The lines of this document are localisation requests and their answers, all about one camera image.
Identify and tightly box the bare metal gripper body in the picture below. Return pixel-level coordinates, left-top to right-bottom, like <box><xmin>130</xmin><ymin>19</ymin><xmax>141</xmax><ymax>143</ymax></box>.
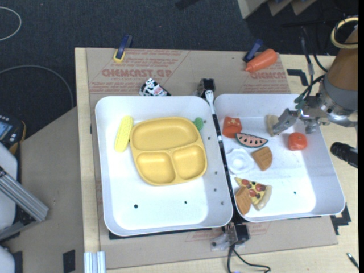
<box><xmin>297</xmin><ymin>95</ymin><xmax>358</xmax><ymax>128</ymax></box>

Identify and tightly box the beige bread slice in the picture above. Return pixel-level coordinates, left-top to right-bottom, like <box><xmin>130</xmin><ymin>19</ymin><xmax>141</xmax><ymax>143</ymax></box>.
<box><xmin>265</xmin><ymin>114</ymin><xmax>283</xmax><ymax>138</ymax></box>

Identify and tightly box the orange tomato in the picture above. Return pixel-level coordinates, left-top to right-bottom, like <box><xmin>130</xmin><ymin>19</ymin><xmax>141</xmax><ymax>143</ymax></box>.
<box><xmin>287</xmin><ymin>131</ymin><xmax>308</xmax><ymax>151</ymax></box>

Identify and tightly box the red watermelon slice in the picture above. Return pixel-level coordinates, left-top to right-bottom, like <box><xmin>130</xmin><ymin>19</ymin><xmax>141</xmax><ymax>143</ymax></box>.
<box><xmin>234</xmin><ymin>132</ymin><xmax>269</xmax><ymax>149</ymax></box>

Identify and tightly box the brown waffle piece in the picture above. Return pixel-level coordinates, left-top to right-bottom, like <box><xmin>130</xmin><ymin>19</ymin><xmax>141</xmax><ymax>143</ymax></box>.
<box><xmin>234</xmin><ymin>186</ymin><xmax>253</xmax><ymax>216</ymax></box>
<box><xmin>251</xmin><ymin>146</ymin><xmax>274</xmax><ymax>172</ymax></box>

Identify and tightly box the white plastic tray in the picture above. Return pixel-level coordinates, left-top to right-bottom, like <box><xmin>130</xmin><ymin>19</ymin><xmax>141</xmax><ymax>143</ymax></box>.
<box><xmin>213</xmin><ymin>93</ymin><xmax>346</xmax><ymax>223</ymax></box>
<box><xmin>94</xmin><ymin>95</ymin><xmax>234</xmax><ymax>237</ymax></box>

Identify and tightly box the white fried egg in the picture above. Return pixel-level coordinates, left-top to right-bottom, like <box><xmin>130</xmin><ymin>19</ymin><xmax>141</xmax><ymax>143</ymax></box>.
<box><xmin>226</xmin><ymin>148</ymin><xmax>255</xmax><ymax>175</ymax></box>

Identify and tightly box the orange squeeze bottle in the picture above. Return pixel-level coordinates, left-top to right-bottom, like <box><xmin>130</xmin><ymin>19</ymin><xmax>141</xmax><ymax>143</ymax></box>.
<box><xmin>245</xmin><ymin>48</ymin><xmax>278</xmax><ymax>73</ymax></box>

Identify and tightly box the thin black and white rod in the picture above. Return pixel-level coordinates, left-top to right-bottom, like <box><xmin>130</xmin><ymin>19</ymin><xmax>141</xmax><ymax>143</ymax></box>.
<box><xmin>205</xmin><ymin>90</ymin><xmax>237</xmax><ymax>225</ymax></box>

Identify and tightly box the pizza slice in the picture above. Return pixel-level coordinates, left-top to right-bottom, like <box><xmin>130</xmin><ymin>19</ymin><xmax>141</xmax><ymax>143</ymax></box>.
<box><xmin>234</xmin><ymin>177</ymin><xmax>274</xmax><ymax>211</ymax></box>

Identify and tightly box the yellow divided plate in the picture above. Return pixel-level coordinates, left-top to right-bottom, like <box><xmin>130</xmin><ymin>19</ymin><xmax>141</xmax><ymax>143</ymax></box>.
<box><xmin>129</xmin><ymin>116</ymin><xmax>208</xmax><ymax>187</ymax></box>

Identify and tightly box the black and white cow carton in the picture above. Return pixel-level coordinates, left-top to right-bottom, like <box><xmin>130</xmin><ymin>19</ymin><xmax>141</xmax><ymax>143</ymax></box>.
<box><xmin>139</xmin><ymin>77</ymin><xmax>172</xmax><ymax>97</ymax></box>

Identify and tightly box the brown cardboard board red print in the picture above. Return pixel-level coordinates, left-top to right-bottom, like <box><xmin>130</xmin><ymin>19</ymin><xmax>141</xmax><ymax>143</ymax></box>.
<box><xmin>85</xmin><ymin>47</ymin><xmax>339</xmax><ymax>270</ymax></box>

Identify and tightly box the black pen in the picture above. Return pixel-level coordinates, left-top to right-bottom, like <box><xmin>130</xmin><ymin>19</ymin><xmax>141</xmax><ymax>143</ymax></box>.
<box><xmin>346</xmin><ymin>253</ymin><xmax>359</xmax><ymax>269</ymax></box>

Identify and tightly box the yellow corn cob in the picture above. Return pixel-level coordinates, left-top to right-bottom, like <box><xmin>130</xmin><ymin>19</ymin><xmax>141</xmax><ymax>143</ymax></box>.
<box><xmin>114</xmin><ymin>115</ymin><xmax>134</xmax><ymax>154</ymax></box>

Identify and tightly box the black cylinder on white bracket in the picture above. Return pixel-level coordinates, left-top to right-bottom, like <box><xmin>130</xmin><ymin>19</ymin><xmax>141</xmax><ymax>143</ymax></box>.
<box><xmin>330</xmin><ymin>141</ymin><xmax>358</xmax><ymax>169</ymax></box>

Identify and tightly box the black block with thin wires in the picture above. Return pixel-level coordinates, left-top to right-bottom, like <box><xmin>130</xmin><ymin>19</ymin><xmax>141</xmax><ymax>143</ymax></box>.
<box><xmin>211</xmin><ymin>222</ymin><xmax>251</xmax><ymax>250</ymax></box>
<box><xmin>195</xmin><ymin>78</ymin><xmax>216</xmax><ymax>97</ymax></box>

